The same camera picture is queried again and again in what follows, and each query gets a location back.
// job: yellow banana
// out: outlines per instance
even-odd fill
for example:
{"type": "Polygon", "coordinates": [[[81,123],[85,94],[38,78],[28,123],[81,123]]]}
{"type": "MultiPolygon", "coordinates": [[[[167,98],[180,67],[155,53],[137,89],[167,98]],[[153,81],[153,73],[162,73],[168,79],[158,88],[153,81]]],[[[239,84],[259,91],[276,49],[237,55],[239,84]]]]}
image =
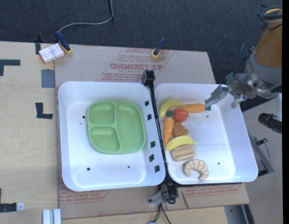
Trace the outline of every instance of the yellow banana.
{"type": "Polygon", "coordinates": [[[182,136],[178,136],[172,140],[170,140],[167,145],[165,146],[165,149],[166,150],[172,150],[172,149],[175,149],[181,145],[184,145],[184,144],[196,144],[195,141],[193,141],[193,139],[188,136],[188,135],[182,135],[182,136]]]}
{"type": "Polygon", "coordinates": [[[185,106],[185,104],[181,103],[178,99],[169,99],[166,100],[159,109],[159,117],[163,118],[166,115],[167,110],[178,107],[178,106],[185,106]]]}

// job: orange carrot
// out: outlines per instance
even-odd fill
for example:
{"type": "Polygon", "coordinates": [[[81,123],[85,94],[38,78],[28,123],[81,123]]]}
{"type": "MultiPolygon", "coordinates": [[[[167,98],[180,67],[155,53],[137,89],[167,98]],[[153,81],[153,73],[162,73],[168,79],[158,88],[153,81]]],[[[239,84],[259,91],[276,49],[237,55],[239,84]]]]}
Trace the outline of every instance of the orange carrot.
{"type": "Polygon", "coordinates": [[[200,113],[205,110],[205,105],[202,103],[195,103],[183,106],[183,109],[190,113],[200,113]]]}
{"type": "Polygon", "coordinates": [[[174,120],[171,116],[168,116],[164,120],[164,126],[163,126],[163,139],[164,139],[163,141],[164,141],[165,146],[167,145],[167,143],[169,142],[171,138],[173,127],[174,127],[174,120]]]}

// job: wooden surface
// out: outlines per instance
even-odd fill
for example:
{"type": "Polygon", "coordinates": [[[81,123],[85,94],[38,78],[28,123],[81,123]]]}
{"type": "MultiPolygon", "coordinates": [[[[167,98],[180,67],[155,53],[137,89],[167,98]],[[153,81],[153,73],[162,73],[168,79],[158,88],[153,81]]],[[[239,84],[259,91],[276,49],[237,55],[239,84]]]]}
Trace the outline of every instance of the wooden surface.
{"type": "MultiPolygon", "coordinates": [[[[41,70],[54,69],[35,54],[34,43],[0,42],[0,60],[19,59],[0,76],[1,203],[24,203],[25,210],[0,213],[0,224],[41,223],[42,210],[58,208],[55,88],[42,88],[41,70]],[[35,103],[53,119],[37,119],[35,103]]],[[[168,211],[175,224],[226,224],[223,207],[168,211]]],[[[148,223],[155,213],[63,220],[64,224],[148,223]]],[[[166,223],[161,215],[159,224],[166,223]]]]}

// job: cardboard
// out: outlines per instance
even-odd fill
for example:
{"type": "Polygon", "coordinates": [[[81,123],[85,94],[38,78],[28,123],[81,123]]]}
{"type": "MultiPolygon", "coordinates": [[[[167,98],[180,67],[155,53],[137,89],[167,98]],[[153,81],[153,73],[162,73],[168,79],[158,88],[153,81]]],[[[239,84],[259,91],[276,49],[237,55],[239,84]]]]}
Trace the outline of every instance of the cardboard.
{"type": "MultiPolygon", "coordinates": [[[[215,84],[206,52],[162,50],[157,59],[150,49],[73,45],[73,52],[55,60],[56,123],[59,170],[59,205],[62,218],[96,217],[155,212],[147,197],[158,187],[74,192],[62,181],[60,160],[58,88],[67,81],[138,82],[144,70],[155,71],[155,87],[161,83],[215,84]]],[[[244,184],[178,188],[175,204],[167,210],[247,204],[244,184]]]]}

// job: blue clamp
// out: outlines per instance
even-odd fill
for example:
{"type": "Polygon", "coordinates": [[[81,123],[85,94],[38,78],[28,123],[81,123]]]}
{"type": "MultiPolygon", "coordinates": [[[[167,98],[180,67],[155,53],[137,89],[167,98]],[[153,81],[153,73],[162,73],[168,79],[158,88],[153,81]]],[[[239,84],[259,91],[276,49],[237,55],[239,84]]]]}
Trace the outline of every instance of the blue clamp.
{"type": "Polygon", "coordinates": [[[71,53],[73,51],[72,47],[69,46],[68,42],[64,38],[63,35],[61,35],[60,32],[55,32],[54,36],[58,40],[59,44],[61,45],[61,48],[66,52],[66,53],[71,53]]]}
{"type": "Polygon", "coordinates": [[[153,49],[151,53],[152,58],[156,59],[159,56],[161,49],[163,49],[165,46],[165,43],[166,43],[166,39],[162,38],[159,45],[155,49],[153,49]]]}

